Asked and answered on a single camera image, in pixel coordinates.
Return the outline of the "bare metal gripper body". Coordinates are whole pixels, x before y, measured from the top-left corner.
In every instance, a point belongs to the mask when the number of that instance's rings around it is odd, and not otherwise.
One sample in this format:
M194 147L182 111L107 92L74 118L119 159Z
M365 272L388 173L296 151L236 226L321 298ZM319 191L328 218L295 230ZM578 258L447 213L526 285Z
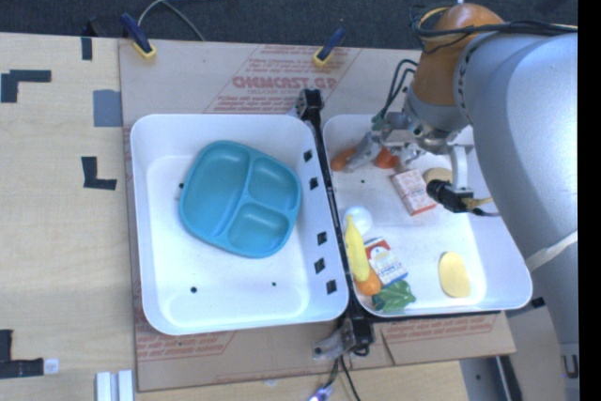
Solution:
M469 125L465 119L451 117L451 125L438 128L413 113L378 113L378 143L390 151L402 148L434 155L449 154L455 138Z

